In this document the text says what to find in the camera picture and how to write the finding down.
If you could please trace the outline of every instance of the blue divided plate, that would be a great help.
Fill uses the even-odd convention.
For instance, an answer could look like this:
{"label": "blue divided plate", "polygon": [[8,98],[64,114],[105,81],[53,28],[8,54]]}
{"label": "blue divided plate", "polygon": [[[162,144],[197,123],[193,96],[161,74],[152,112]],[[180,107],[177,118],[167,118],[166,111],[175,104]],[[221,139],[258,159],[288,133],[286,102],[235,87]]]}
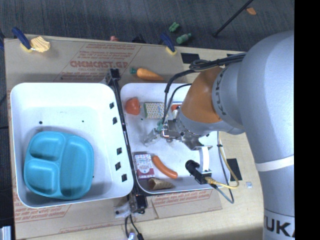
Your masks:
{"label": "blue divided plate", "polygon": [[23,177],[41,196],[75,200],[92,184],[94,150],[84,138],[59,131],[41,131],[29,142]]}

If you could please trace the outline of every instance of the white tray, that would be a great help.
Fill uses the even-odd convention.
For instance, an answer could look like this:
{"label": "white tray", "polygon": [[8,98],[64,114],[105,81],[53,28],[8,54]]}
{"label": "white tray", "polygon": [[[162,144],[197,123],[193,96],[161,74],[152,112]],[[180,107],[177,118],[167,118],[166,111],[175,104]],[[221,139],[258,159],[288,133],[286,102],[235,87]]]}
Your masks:
{"label": "white tray", "polygon": [[[169,100],[175,88],[180,85],[182,84],[174,83],[171,85],[167,100]],[[140,153],[157,155],[165,165],[178,173],[178,178],[172,179],[165,176],[157,168],[154,167],[155,176],[157,178],[165,180],[167,182],[171,182],[175,186],[174,188],[170,189],[150,190],[148,188],[146,179],[138,179],[136,177],[137,182],[141,189],[152,195],[211,189],[212,186],[210,186],[209,184],[199,184],[193,176],[190,176],[185,167],[186,162],[190,159],[196,161],[197,163],[200,162],[198,151],[191,151],[185,144],[176,140],[174,140],[172,143],[167,143],[165,139],[161,139],[154,144],[145,146],[143,144],[143,139],[147,134],[151,132],[153,128],[157,126],[157,122],[159,120],[146,119],[143,108],[140,109],[139,115],[126,113],[125,104],[127,100],[134,97],[138,98],[140,106],[142,107],[144,102],[164,102],[165,88],[165,83],[128,83],[124,85],[120,91],[124,119],[126,122],[132,155],[134,156],[134,154]],[[177,103],[182,102],[187,94],[188,89],[189,86],[180,88],[175,93],[173,101]],[[217,132],[212,132],[208,137],[204,136],[199,140],[203,145],[213,146],[211,149],[209,149],[209,169],[212,171],[212,177],[215,180],[226,184],[223,167],[226,172],[228,181],[230,180],[230,172],[227,169],[225,163],[222,163],[222,167],[220,162],[217,147]]]}
{"label": "white tray", "polygon": [[[21,83],[12,89],[10,102],[17,194],[26,206],[82,203],[123,197],[131,192],[133,175],[110,87],[101,83]],[[26,150],[31,138],[41,131],[75,134],[92,145],[94,178],[90,191],[82,198],[54,199],[27,188],[23,176]]]}

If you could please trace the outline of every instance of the blue clamp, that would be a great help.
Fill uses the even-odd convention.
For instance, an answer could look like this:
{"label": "blue clamp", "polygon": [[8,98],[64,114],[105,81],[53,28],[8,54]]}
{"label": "blue clamp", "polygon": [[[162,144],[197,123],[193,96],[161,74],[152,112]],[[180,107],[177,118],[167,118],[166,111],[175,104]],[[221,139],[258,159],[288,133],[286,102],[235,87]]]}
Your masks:
{"label": "blue clamp", "polygon": [[28,50],[32,49],[28,38],[25,34],[16,26],[12,29],[12,33],[20,40],[20,42],[24,45]]}
{"label": "blue clamp", "polygon": [[166,33],[161,33],[160,35],[161,40],[164,42],[164,44],[169,48],[172,54],[176,52],[174,42],[170,39],[170,37]]}

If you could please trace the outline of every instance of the gray carpet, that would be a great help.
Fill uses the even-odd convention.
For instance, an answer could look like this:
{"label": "gray carpet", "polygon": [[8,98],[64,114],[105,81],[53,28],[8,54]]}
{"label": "gray carpet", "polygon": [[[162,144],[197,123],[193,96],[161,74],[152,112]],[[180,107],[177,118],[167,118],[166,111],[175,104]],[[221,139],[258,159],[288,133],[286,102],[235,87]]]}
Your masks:
{"label": "gray carpet", "polygon": [[[293,30],[295,0],[254,0],[257,15],[241,12],[217,37],[219,29],[248,0],[0,0],[0,28],[27,34],[131,42],[141,35],[158,44],[166,32],[175,40],[191,33],[184,46],[248,51],[272,34]],[[169,32],[177,22],[180,28]],[[11,171],[6,107],[5,62],[0,54],[0,227],[12,224]]]}

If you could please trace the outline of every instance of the toy sausage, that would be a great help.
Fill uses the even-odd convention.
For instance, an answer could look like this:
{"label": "toy sausage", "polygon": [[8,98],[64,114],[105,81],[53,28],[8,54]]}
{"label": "toy sausage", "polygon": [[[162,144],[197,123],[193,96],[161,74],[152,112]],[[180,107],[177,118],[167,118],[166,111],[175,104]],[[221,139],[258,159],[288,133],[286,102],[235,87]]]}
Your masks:
{"label": "toy sausage", "polygon": [[160,158],[157,155],[154,155],[152,158],[152,162],[159,169],[160,172],[162,172],[164,175],[176,179],[178,177],[178,173],[174,170],[169,169],[166,167],[160,160]]}

